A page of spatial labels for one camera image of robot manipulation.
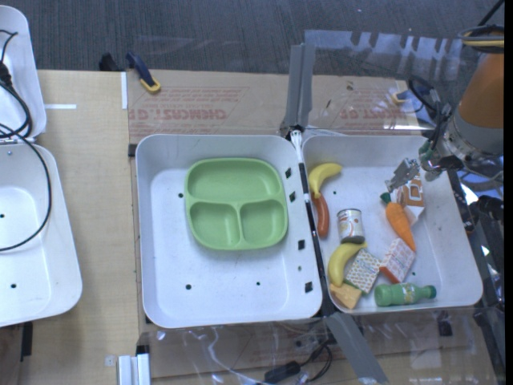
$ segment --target plastic bottle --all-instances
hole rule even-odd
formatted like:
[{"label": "plastic bottle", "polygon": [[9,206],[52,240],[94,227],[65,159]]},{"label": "plastic bottle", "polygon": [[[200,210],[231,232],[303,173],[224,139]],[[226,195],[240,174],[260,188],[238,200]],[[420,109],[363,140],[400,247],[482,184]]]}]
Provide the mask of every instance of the plastic bottle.
[{"label": "plastic bottle", "polygon": [[374,289],[374,300],[378,306],[415,304],[417,301],[436,297],[434,286],[416,286],[410,282],[381,284]]}]

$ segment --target toy carrot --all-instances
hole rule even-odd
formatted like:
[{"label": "toy carrot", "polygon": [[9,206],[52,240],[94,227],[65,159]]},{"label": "toy carrot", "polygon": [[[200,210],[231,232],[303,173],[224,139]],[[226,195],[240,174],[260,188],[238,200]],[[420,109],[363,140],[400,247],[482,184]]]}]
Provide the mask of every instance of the toy carrot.
[{"label": "toy carrot", "polygon": [[410,221],[408,221],[404,208],[398,202],[392,201],[389,192],[384,192],[380,197],[386,204],[386,219],[397,235],[415,251],[417,247],[415,246],[414,235],[411,232]]}]

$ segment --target small box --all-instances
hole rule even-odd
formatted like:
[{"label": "small box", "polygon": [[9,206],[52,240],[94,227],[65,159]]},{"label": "small box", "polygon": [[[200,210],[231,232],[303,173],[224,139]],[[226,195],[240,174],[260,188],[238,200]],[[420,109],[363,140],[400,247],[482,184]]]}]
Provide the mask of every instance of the small box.
[{"label": "small box", "polygon": [[345,276],[345,281],[368,294],[378,277],[380,265],[381,261],[367,249],[360,249]]},{"label": "small box", "polygon": [[390,244],[379,270],[393,283],[402,282],[413,264],[415,252],[401,239],[396,238]]},{"label": "small box", "polygon": [[417,174],[406,184],[396,188],[391,197],[392,201],[403,207],[410,225],[417,222],[420,214],[424,211],[424,191],[420,175]]}]

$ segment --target carrot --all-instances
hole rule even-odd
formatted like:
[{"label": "carrot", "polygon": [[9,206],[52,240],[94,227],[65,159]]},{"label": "carrot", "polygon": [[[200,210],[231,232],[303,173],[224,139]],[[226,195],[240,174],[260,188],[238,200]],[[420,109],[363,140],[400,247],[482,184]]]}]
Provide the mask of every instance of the carrot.
[{"label": "carrot", "polygon": [[317,234],[319,237],[324,238],[328,235],[329,228],[329,210],[328,203],[322,194],[319,193],[319,197],[316,198],[312,192],[312,201],[317,210]]},{"label": "carrot", "polygon": [[408,221],[404,208],[398,202],[392,201],[389,192],[384,192],[380,197],[386,204],[386,219],[397,235],[415,251],[417,247],[415,246],[414,235],[411,232],[410,221]]}]

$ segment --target green plate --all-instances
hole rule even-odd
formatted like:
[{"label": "green plate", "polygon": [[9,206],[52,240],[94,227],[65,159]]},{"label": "green plate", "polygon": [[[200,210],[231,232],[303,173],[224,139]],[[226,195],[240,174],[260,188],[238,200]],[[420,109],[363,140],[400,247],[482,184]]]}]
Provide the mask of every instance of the green plate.
[{"label": "green plate", "polygon": [[283,184],[263,160],[198,161],[185,178],[185,206],[192,234],[208,248],[265,248],[287,232]]}]

